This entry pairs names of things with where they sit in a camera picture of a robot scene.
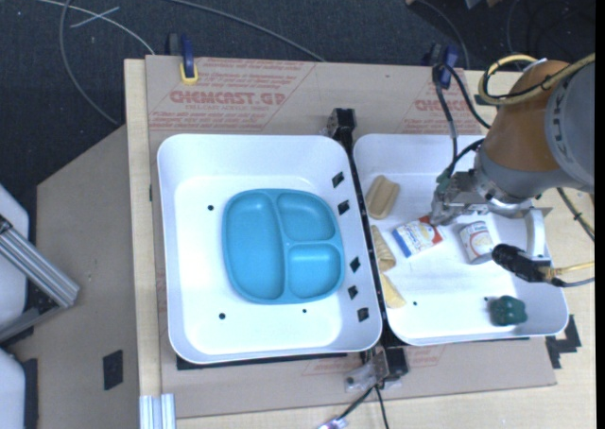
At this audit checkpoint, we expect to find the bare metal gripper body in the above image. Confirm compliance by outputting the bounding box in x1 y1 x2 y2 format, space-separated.
432 170 527 226

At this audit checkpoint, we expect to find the white and blue carton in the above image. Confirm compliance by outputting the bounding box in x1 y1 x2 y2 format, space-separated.
391 216 446 260

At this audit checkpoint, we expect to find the white can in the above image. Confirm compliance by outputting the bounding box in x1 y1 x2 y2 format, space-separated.
458 220 495 266

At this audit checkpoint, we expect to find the beige toy bread bun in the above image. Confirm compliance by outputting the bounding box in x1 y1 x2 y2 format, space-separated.
364 174 402 222

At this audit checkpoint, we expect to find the tan toy croissant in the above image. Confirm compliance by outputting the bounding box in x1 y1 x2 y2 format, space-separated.
369 224 398 273

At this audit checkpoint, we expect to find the thin black rod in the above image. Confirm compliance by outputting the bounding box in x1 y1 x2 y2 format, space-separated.
340 127 389 353

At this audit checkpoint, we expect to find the white plastic tray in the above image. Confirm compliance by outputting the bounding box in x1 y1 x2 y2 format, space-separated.
156 132 384 367
352 132 570 348

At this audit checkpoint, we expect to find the pale yellow toy pastry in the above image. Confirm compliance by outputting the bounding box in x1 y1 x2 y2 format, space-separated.
381 272 408 310

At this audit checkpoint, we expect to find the green toy pepper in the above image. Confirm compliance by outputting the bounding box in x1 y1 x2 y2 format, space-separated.
487 295 528 327

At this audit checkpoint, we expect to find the blue divided plate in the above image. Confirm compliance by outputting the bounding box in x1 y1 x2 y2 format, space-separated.
220 188 345 306

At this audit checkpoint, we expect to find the brown cardboard board, red print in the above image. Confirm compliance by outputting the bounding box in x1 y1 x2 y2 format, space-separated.
144 54 560 420

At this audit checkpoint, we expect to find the black cylinder on white bracket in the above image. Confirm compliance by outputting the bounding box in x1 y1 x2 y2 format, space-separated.
491 207 552 284

